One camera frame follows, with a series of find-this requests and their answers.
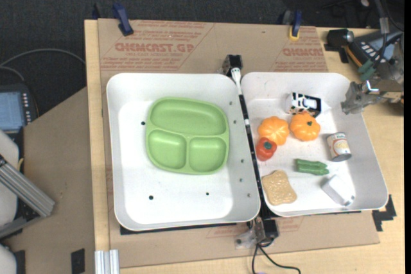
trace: orange pumpkin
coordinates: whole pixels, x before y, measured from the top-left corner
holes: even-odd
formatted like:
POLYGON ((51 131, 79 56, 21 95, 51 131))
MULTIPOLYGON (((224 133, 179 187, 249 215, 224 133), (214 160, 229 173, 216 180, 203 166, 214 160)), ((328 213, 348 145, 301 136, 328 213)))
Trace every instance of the orange pumpkin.
POLYGON ((266 137, 277 145, 283 145, 290 134, 288 122, 279 117, 268 117, 258 127, 258 134, 260 138, 266 137))
POLYGON ((302 141, 313 141, 319 136, 321 126, 310 113, 302 112, 292 117, 290 130, 302 141))

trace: green plate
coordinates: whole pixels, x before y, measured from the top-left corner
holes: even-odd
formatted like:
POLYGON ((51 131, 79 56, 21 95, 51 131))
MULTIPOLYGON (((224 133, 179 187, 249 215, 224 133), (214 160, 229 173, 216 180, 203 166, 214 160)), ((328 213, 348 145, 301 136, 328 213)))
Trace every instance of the green plate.
POLYGON ((161 169, 214 173, 227 162, 227 116, 221 108, 205 101, 158 99, 148 113, 146 149, 150 160, 161 169))

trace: can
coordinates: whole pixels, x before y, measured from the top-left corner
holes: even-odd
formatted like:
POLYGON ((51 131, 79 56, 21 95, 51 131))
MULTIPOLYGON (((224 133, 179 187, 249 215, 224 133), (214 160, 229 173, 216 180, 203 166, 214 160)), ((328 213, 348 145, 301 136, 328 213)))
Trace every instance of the can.
POLYGON ((338 162, 351 158, 351 151, 345 133, 332 133, 327 137, 327 143, 332 161, 338 162))

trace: wire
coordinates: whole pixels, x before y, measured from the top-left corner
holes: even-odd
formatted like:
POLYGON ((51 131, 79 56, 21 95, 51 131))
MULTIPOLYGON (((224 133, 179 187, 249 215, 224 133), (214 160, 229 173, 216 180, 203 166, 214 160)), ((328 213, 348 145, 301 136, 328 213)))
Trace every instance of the wire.
POLYGON ((21 79, 21 81, 25 81, 24 76, 22 76, 19 71, 12 69, 11 67, 0 65, 0 70, 10 71, 11 73, 16 74, 21 79))
POLYGON ((271 238, 268 242, 263 243, 259 243, 260 246, 262 246, 263 248, 266 248, 267 246, 270 246, 272 243, 274 242, 274 238, 271 238))
POLYGON ((272 258, 264 251, 264 247, 270 245, 272 243, 272 241, 264 246, 262 246, 261 244, 257 243, 256 244, 256 249, 254 250, 254 255, 252 256, 252 261, 251 261, 251 270, 252 270, 252 274, 256 274, 256 270, 254 269, 254 264, 256 261, 256 255, 257 255, 257 251, 258 249, 261 250, 261 252, 264 254, 265 257, 267 257, 267 259, 274 265, 276 265, 277 267, 280 268, 285 268, 286 270, 295 270, 297 271, 299 274, 301 274, 301 270, 297 267, 293 267, 293 266, 284 266, 284 265, 280 265, 278 263, 276 263, 275 261, 272 260, 272 258))
POLYGON ((387 34, 384 33, 384 35, 383 35, 383 45, 378 50, 378 55, 375 57, 375 62, 374 62, 374 65, 372 66, 373 68, 376 69, 377 66, 379 66, 379 64, 383 60, 386 48, 387 48, 387 34))
POLYGON ((73 58, 81 61, 81 63, 83 63, 83 64, 85 65, 85 61, 84 61, 82 58, 80 58, 80 57, 77 56, 76 54, 71 53, 71 52, 69 52, 69 51, 65 51, 65 50, 63 50, 63 49, 58 49, 58 48, 40 48, 40 49, 34 49, 34 50, 32 50, 32 51, 26 51, 26 52, 24 52, 24 53, 15 55, 15 56, 9 58, 8 60, 5 60, 3 63, 0 63, 0 67, 1 67, 1 66, 4 66, 4 65, 6 65, 6 64, 9 64, 10 62, 12 62, 12 61, 14 61, 14 60, 16 60, 16 59, 18 59, 18 58, 20 58, 20 57, 22 57, 22 56, 26 56, 26 55, 30 55, 30 54, 34 54, 34 53, 44 53, 44 52, 57 52, 57 53, 67 54, 67 55, 69 55, 69 56, 71 56, 71 57, 73 57, 73 58))

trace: toy bread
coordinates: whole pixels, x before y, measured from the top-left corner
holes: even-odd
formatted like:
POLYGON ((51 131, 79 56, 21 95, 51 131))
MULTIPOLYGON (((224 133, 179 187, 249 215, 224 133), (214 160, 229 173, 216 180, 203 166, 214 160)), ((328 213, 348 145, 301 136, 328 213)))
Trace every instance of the toy bread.
POLYGON ((297 199, 297 195, 290 185, 285 171, 276 170, 273 173, 264 176, 261 181, 268 202, 272 205, 293 203, 297 199))

